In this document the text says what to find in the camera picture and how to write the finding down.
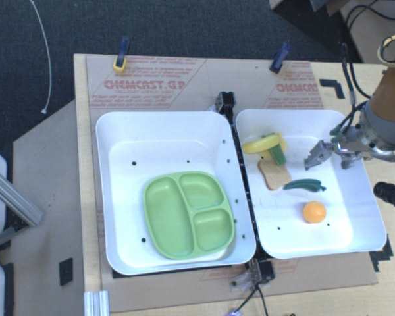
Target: orange ball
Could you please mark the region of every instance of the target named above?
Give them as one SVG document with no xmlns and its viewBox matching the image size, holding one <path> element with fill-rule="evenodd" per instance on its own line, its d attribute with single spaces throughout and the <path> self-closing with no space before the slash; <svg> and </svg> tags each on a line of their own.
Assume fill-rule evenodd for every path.
<svg viewBox="0 0 395 316">
<path fill-rule="evenodd" d="M 323 221 L 326 215 L 325 206 L 318 201 L 309 201 L 303 208 L 303 216 L 308 223 L 319 223 Z"/>
</svg>

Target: green divided plate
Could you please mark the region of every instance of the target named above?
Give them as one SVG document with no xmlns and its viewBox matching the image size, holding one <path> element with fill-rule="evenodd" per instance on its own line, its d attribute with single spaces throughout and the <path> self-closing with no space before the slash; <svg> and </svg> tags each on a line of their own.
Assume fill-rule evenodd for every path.
<svg viewBox="0 0 395 316">
<path fill-rule="evenodd" d="M 153 178 L 145 186 L 143 205 L 153 243 L 169 259 L 215 253 L 234 237 L 234 219 L 225 192 L 206 172 Z"/>
</svg>

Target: wooden table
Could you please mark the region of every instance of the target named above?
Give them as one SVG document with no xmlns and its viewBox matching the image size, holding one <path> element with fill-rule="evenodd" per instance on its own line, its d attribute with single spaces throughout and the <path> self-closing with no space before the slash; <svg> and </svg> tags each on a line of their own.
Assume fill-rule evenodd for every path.
<svg viewBox="0 0 395 316">
<path fill-rule="evenodd" d="M 312 63 L 316 80 L 320 78 L 338 80 L 343 88 L 346 82 L 338 63 Z M 82 238 L 84 256 L 85 291 L 98 292 L 101 287 L 97 223 L 95 210 L 95 190 L 93 181 L 92 139 L 88 105 L 88 81 L 86 55 L 74 56 L 76 116 L 78 128 L 78 152 L 80 165 L 80 196 L 82 210 Z M 355 65 L 358 82 L 364 90 L 373 92 L 381 79 L 383 67 L 380 65 Z M 319 86 L 324 108 L 335 109 L 344 114 L 350 110 L 348 100 L 339 100 L 332 88 Z M 372 185 L 378 181 L 395 184 L 395 163 L 383 161 L 365 162 Z M 373 286 L 321 290 L 266 298 L 269 315 L 395 315 L 395 207 L 378 200 L 379 208 L 394 252 L 391 261 L 380 263 L 377 273 L 379 283 Z M 114 313 L 114 315 L 226 315 L 241 304 L 241 300 L 151 310 Z M 245 315 L 263 315 L 260 298 L 252 298 L 242 310 Z"/>
</svg>

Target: blue clamp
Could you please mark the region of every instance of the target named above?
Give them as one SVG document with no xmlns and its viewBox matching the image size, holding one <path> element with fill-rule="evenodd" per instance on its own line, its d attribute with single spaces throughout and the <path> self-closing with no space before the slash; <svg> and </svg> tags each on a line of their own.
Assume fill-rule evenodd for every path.
<svg viewBox="0 0 395 316">
<path fill-rule="evenodd" d="M 118 56 L 114 60 L 113 69 L 116 72 L 123 72 L 126 68 L 127 63 L 127 54 L 130 48 L 130 39 L 126 36 L 123 37 L 120 45 L 120 51 L 118 52 Z"/>
<path fill-rule="evenodd" d="M 270 71 L 273 71 L 275 74 L 278 74 L 282 67 L 282 62 L 285 60 L 286 56 L 290 52 L 291 47 L 287 43 L 283 43 L 282 47 L 279 51 L 275 53 L 274 61 L 269 68 Z"/>
</svg>

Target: green chili pepper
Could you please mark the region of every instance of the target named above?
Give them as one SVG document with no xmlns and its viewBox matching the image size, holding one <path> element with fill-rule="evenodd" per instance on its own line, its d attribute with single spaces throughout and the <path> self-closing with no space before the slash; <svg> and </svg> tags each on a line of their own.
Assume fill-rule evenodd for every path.
<svg viewBox="0 0 395 316">
<path fill-rule="evenodd" d="M 284 185 L 284 190 L 291 190 L 293 188 L 302 188 L 310 192 L 325 191 L 327 188 L 322 186 L 321 181 L 317 179 L 299 179 L 289 182 Z"/>
</svg>

